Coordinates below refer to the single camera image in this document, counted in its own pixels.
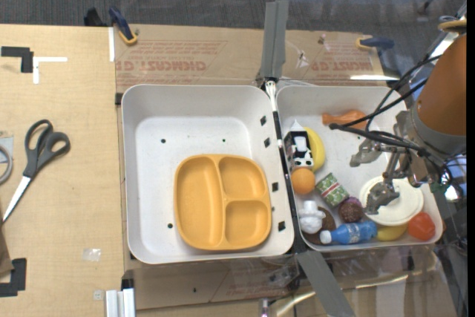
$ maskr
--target scissor blade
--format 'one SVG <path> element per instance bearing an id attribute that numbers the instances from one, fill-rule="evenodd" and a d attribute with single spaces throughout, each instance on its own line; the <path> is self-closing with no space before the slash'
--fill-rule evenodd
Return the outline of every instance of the scissor blade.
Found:
<path id="1" fill-rule="evenodd" d="M 12 200 L 5 211 L 5 215 L 3 216 L 3 221 L 5 222 L 8 216 L 11 214 L 13 209 L 15 209 L 16 204 L 22 198 L 24 191 L 27 189 L 28 185 L 30 185 L 31 178 L 23 176 L 18 188 L 16 188 L 15 193 L 13 193 Z"/>

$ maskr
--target yellow divided plate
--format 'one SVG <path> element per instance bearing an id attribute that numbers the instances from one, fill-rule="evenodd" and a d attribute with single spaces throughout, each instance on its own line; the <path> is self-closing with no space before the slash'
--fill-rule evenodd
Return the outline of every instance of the yellow divided plate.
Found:
<path id="1" fill-rule="evenodd" d="M 266 177 L 247 157 L 203 154 L 175 173 L 174 212 L 183 240 L 198 249 L 246 249 L 270 232 Z"/>

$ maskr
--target plastic water bottle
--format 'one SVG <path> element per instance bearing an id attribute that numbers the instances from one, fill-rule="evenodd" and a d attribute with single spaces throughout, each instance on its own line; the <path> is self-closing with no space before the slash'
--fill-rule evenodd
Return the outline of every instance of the plastic water bottle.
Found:
<path id="1" fill-rule="evenodd" d="M 336 230 L 323 230 L 320 241 L 323 244 L 338 242 L 340 244 L 354 244 L 368 241 L 378 234 L 376 224 L 372 220 L 359 223 L 344 223 Z"/>

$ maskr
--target orange fruit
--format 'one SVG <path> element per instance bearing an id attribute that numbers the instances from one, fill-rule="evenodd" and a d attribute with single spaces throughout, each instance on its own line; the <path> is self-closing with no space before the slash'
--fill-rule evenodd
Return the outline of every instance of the orange fruit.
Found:
<path id="1" fill-rule="evenodd" d="M 290 175 L 292 188 L 298 195 L 306 195 L 315 188 L 315 175 L 308 168 L 299 168 Z"/>

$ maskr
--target black scissors handle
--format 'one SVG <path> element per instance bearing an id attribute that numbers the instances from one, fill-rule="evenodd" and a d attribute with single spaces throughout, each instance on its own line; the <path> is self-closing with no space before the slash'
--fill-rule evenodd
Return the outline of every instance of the black scissors handle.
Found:
<path id="1" fill-rule="evenodd" d="M 39 135 L 35 148 L 30 148 L 31 137 L 41 125 L 46 125 L 46 128 Z M 64 143 L 64 145 L 53 151 L 56 143 Z M 67 153 L 70 148 L 71 143 L 66 134 L 53 132 L 53 125 L 49 120 L 39 120 L 30 127 L 24 139 L 24 149 L 27 152 L 27 166 L 23 171 L 23 175 L 33 179 L 43 166 L 48 164 L 53 158 Z"/>

